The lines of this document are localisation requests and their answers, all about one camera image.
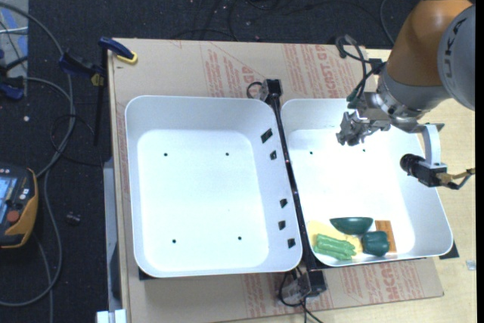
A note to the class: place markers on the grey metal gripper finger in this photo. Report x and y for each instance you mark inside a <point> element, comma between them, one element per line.
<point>361,134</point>
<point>344,134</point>

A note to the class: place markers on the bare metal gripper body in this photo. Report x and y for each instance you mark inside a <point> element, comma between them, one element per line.
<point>372,111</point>

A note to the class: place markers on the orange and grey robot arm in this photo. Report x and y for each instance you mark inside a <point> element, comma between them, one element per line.
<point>423,45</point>

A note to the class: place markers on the white plastic tray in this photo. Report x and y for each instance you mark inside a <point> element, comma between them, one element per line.
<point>196,196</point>
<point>351,189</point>

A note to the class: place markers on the thin black rod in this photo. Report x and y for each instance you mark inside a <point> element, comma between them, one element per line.
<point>289,170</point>

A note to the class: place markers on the dark green bowl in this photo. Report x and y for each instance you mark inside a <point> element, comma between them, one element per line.
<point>351,225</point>

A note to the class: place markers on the orange brown biscuit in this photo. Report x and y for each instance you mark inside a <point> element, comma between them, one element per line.
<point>385,226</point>

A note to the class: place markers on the yellow cheese slice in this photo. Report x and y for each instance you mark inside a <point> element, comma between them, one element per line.
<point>319,227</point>

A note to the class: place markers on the green bell pepper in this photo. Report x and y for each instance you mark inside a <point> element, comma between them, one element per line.
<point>375,244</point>

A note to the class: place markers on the light green asparagus bundle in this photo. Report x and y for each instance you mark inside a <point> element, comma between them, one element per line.
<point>334,247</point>

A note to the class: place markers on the brown cardboard board red print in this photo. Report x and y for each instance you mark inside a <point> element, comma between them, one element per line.
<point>189,68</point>

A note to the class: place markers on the black cylinder on white bracket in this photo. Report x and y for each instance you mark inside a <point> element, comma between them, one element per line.
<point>421,168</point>

